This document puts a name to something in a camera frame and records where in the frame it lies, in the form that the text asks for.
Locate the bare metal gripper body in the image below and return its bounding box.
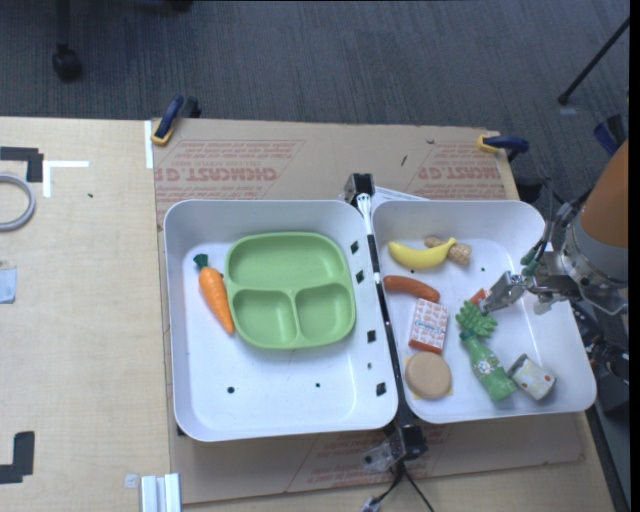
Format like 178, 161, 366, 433
524, 248, 630, 317

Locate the white plastic tray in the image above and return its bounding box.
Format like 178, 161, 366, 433
162, 198, 400, 444
370, 198, 599, 426

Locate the green broccoli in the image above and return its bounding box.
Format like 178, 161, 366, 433
454, 299, 499, 338

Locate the tan peanut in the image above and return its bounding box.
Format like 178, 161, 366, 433
423, 235, 473, 266

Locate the green bottle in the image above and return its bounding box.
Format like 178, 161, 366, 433
459, 329, 518, 403

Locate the orange and white carton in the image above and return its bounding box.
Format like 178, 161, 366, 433
407, 297, 450, 355

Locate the yellow banana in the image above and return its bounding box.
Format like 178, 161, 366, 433
387, 236, 458, 271

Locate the orange sausage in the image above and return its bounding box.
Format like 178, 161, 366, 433
382, 274, 442, 304

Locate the tan round bread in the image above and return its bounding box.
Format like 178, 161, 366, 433
403, 350, 454, 401

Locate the thin black and white rod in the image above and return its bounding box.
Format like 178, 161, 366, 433
357, 193, 407, 432

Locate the white paper sheet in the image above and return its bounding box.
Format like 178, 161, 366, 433
371, 185, 432, 203

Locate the green divided plate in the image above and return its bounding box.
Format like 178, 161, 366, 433
223, 230, 358, 351

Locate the brown cardboard board, red print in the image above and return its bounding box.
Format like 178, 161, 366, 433
151, 117, 587, 507

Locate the orange carrot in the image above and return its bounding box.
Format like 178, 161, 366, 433
192, 252, 237, 336

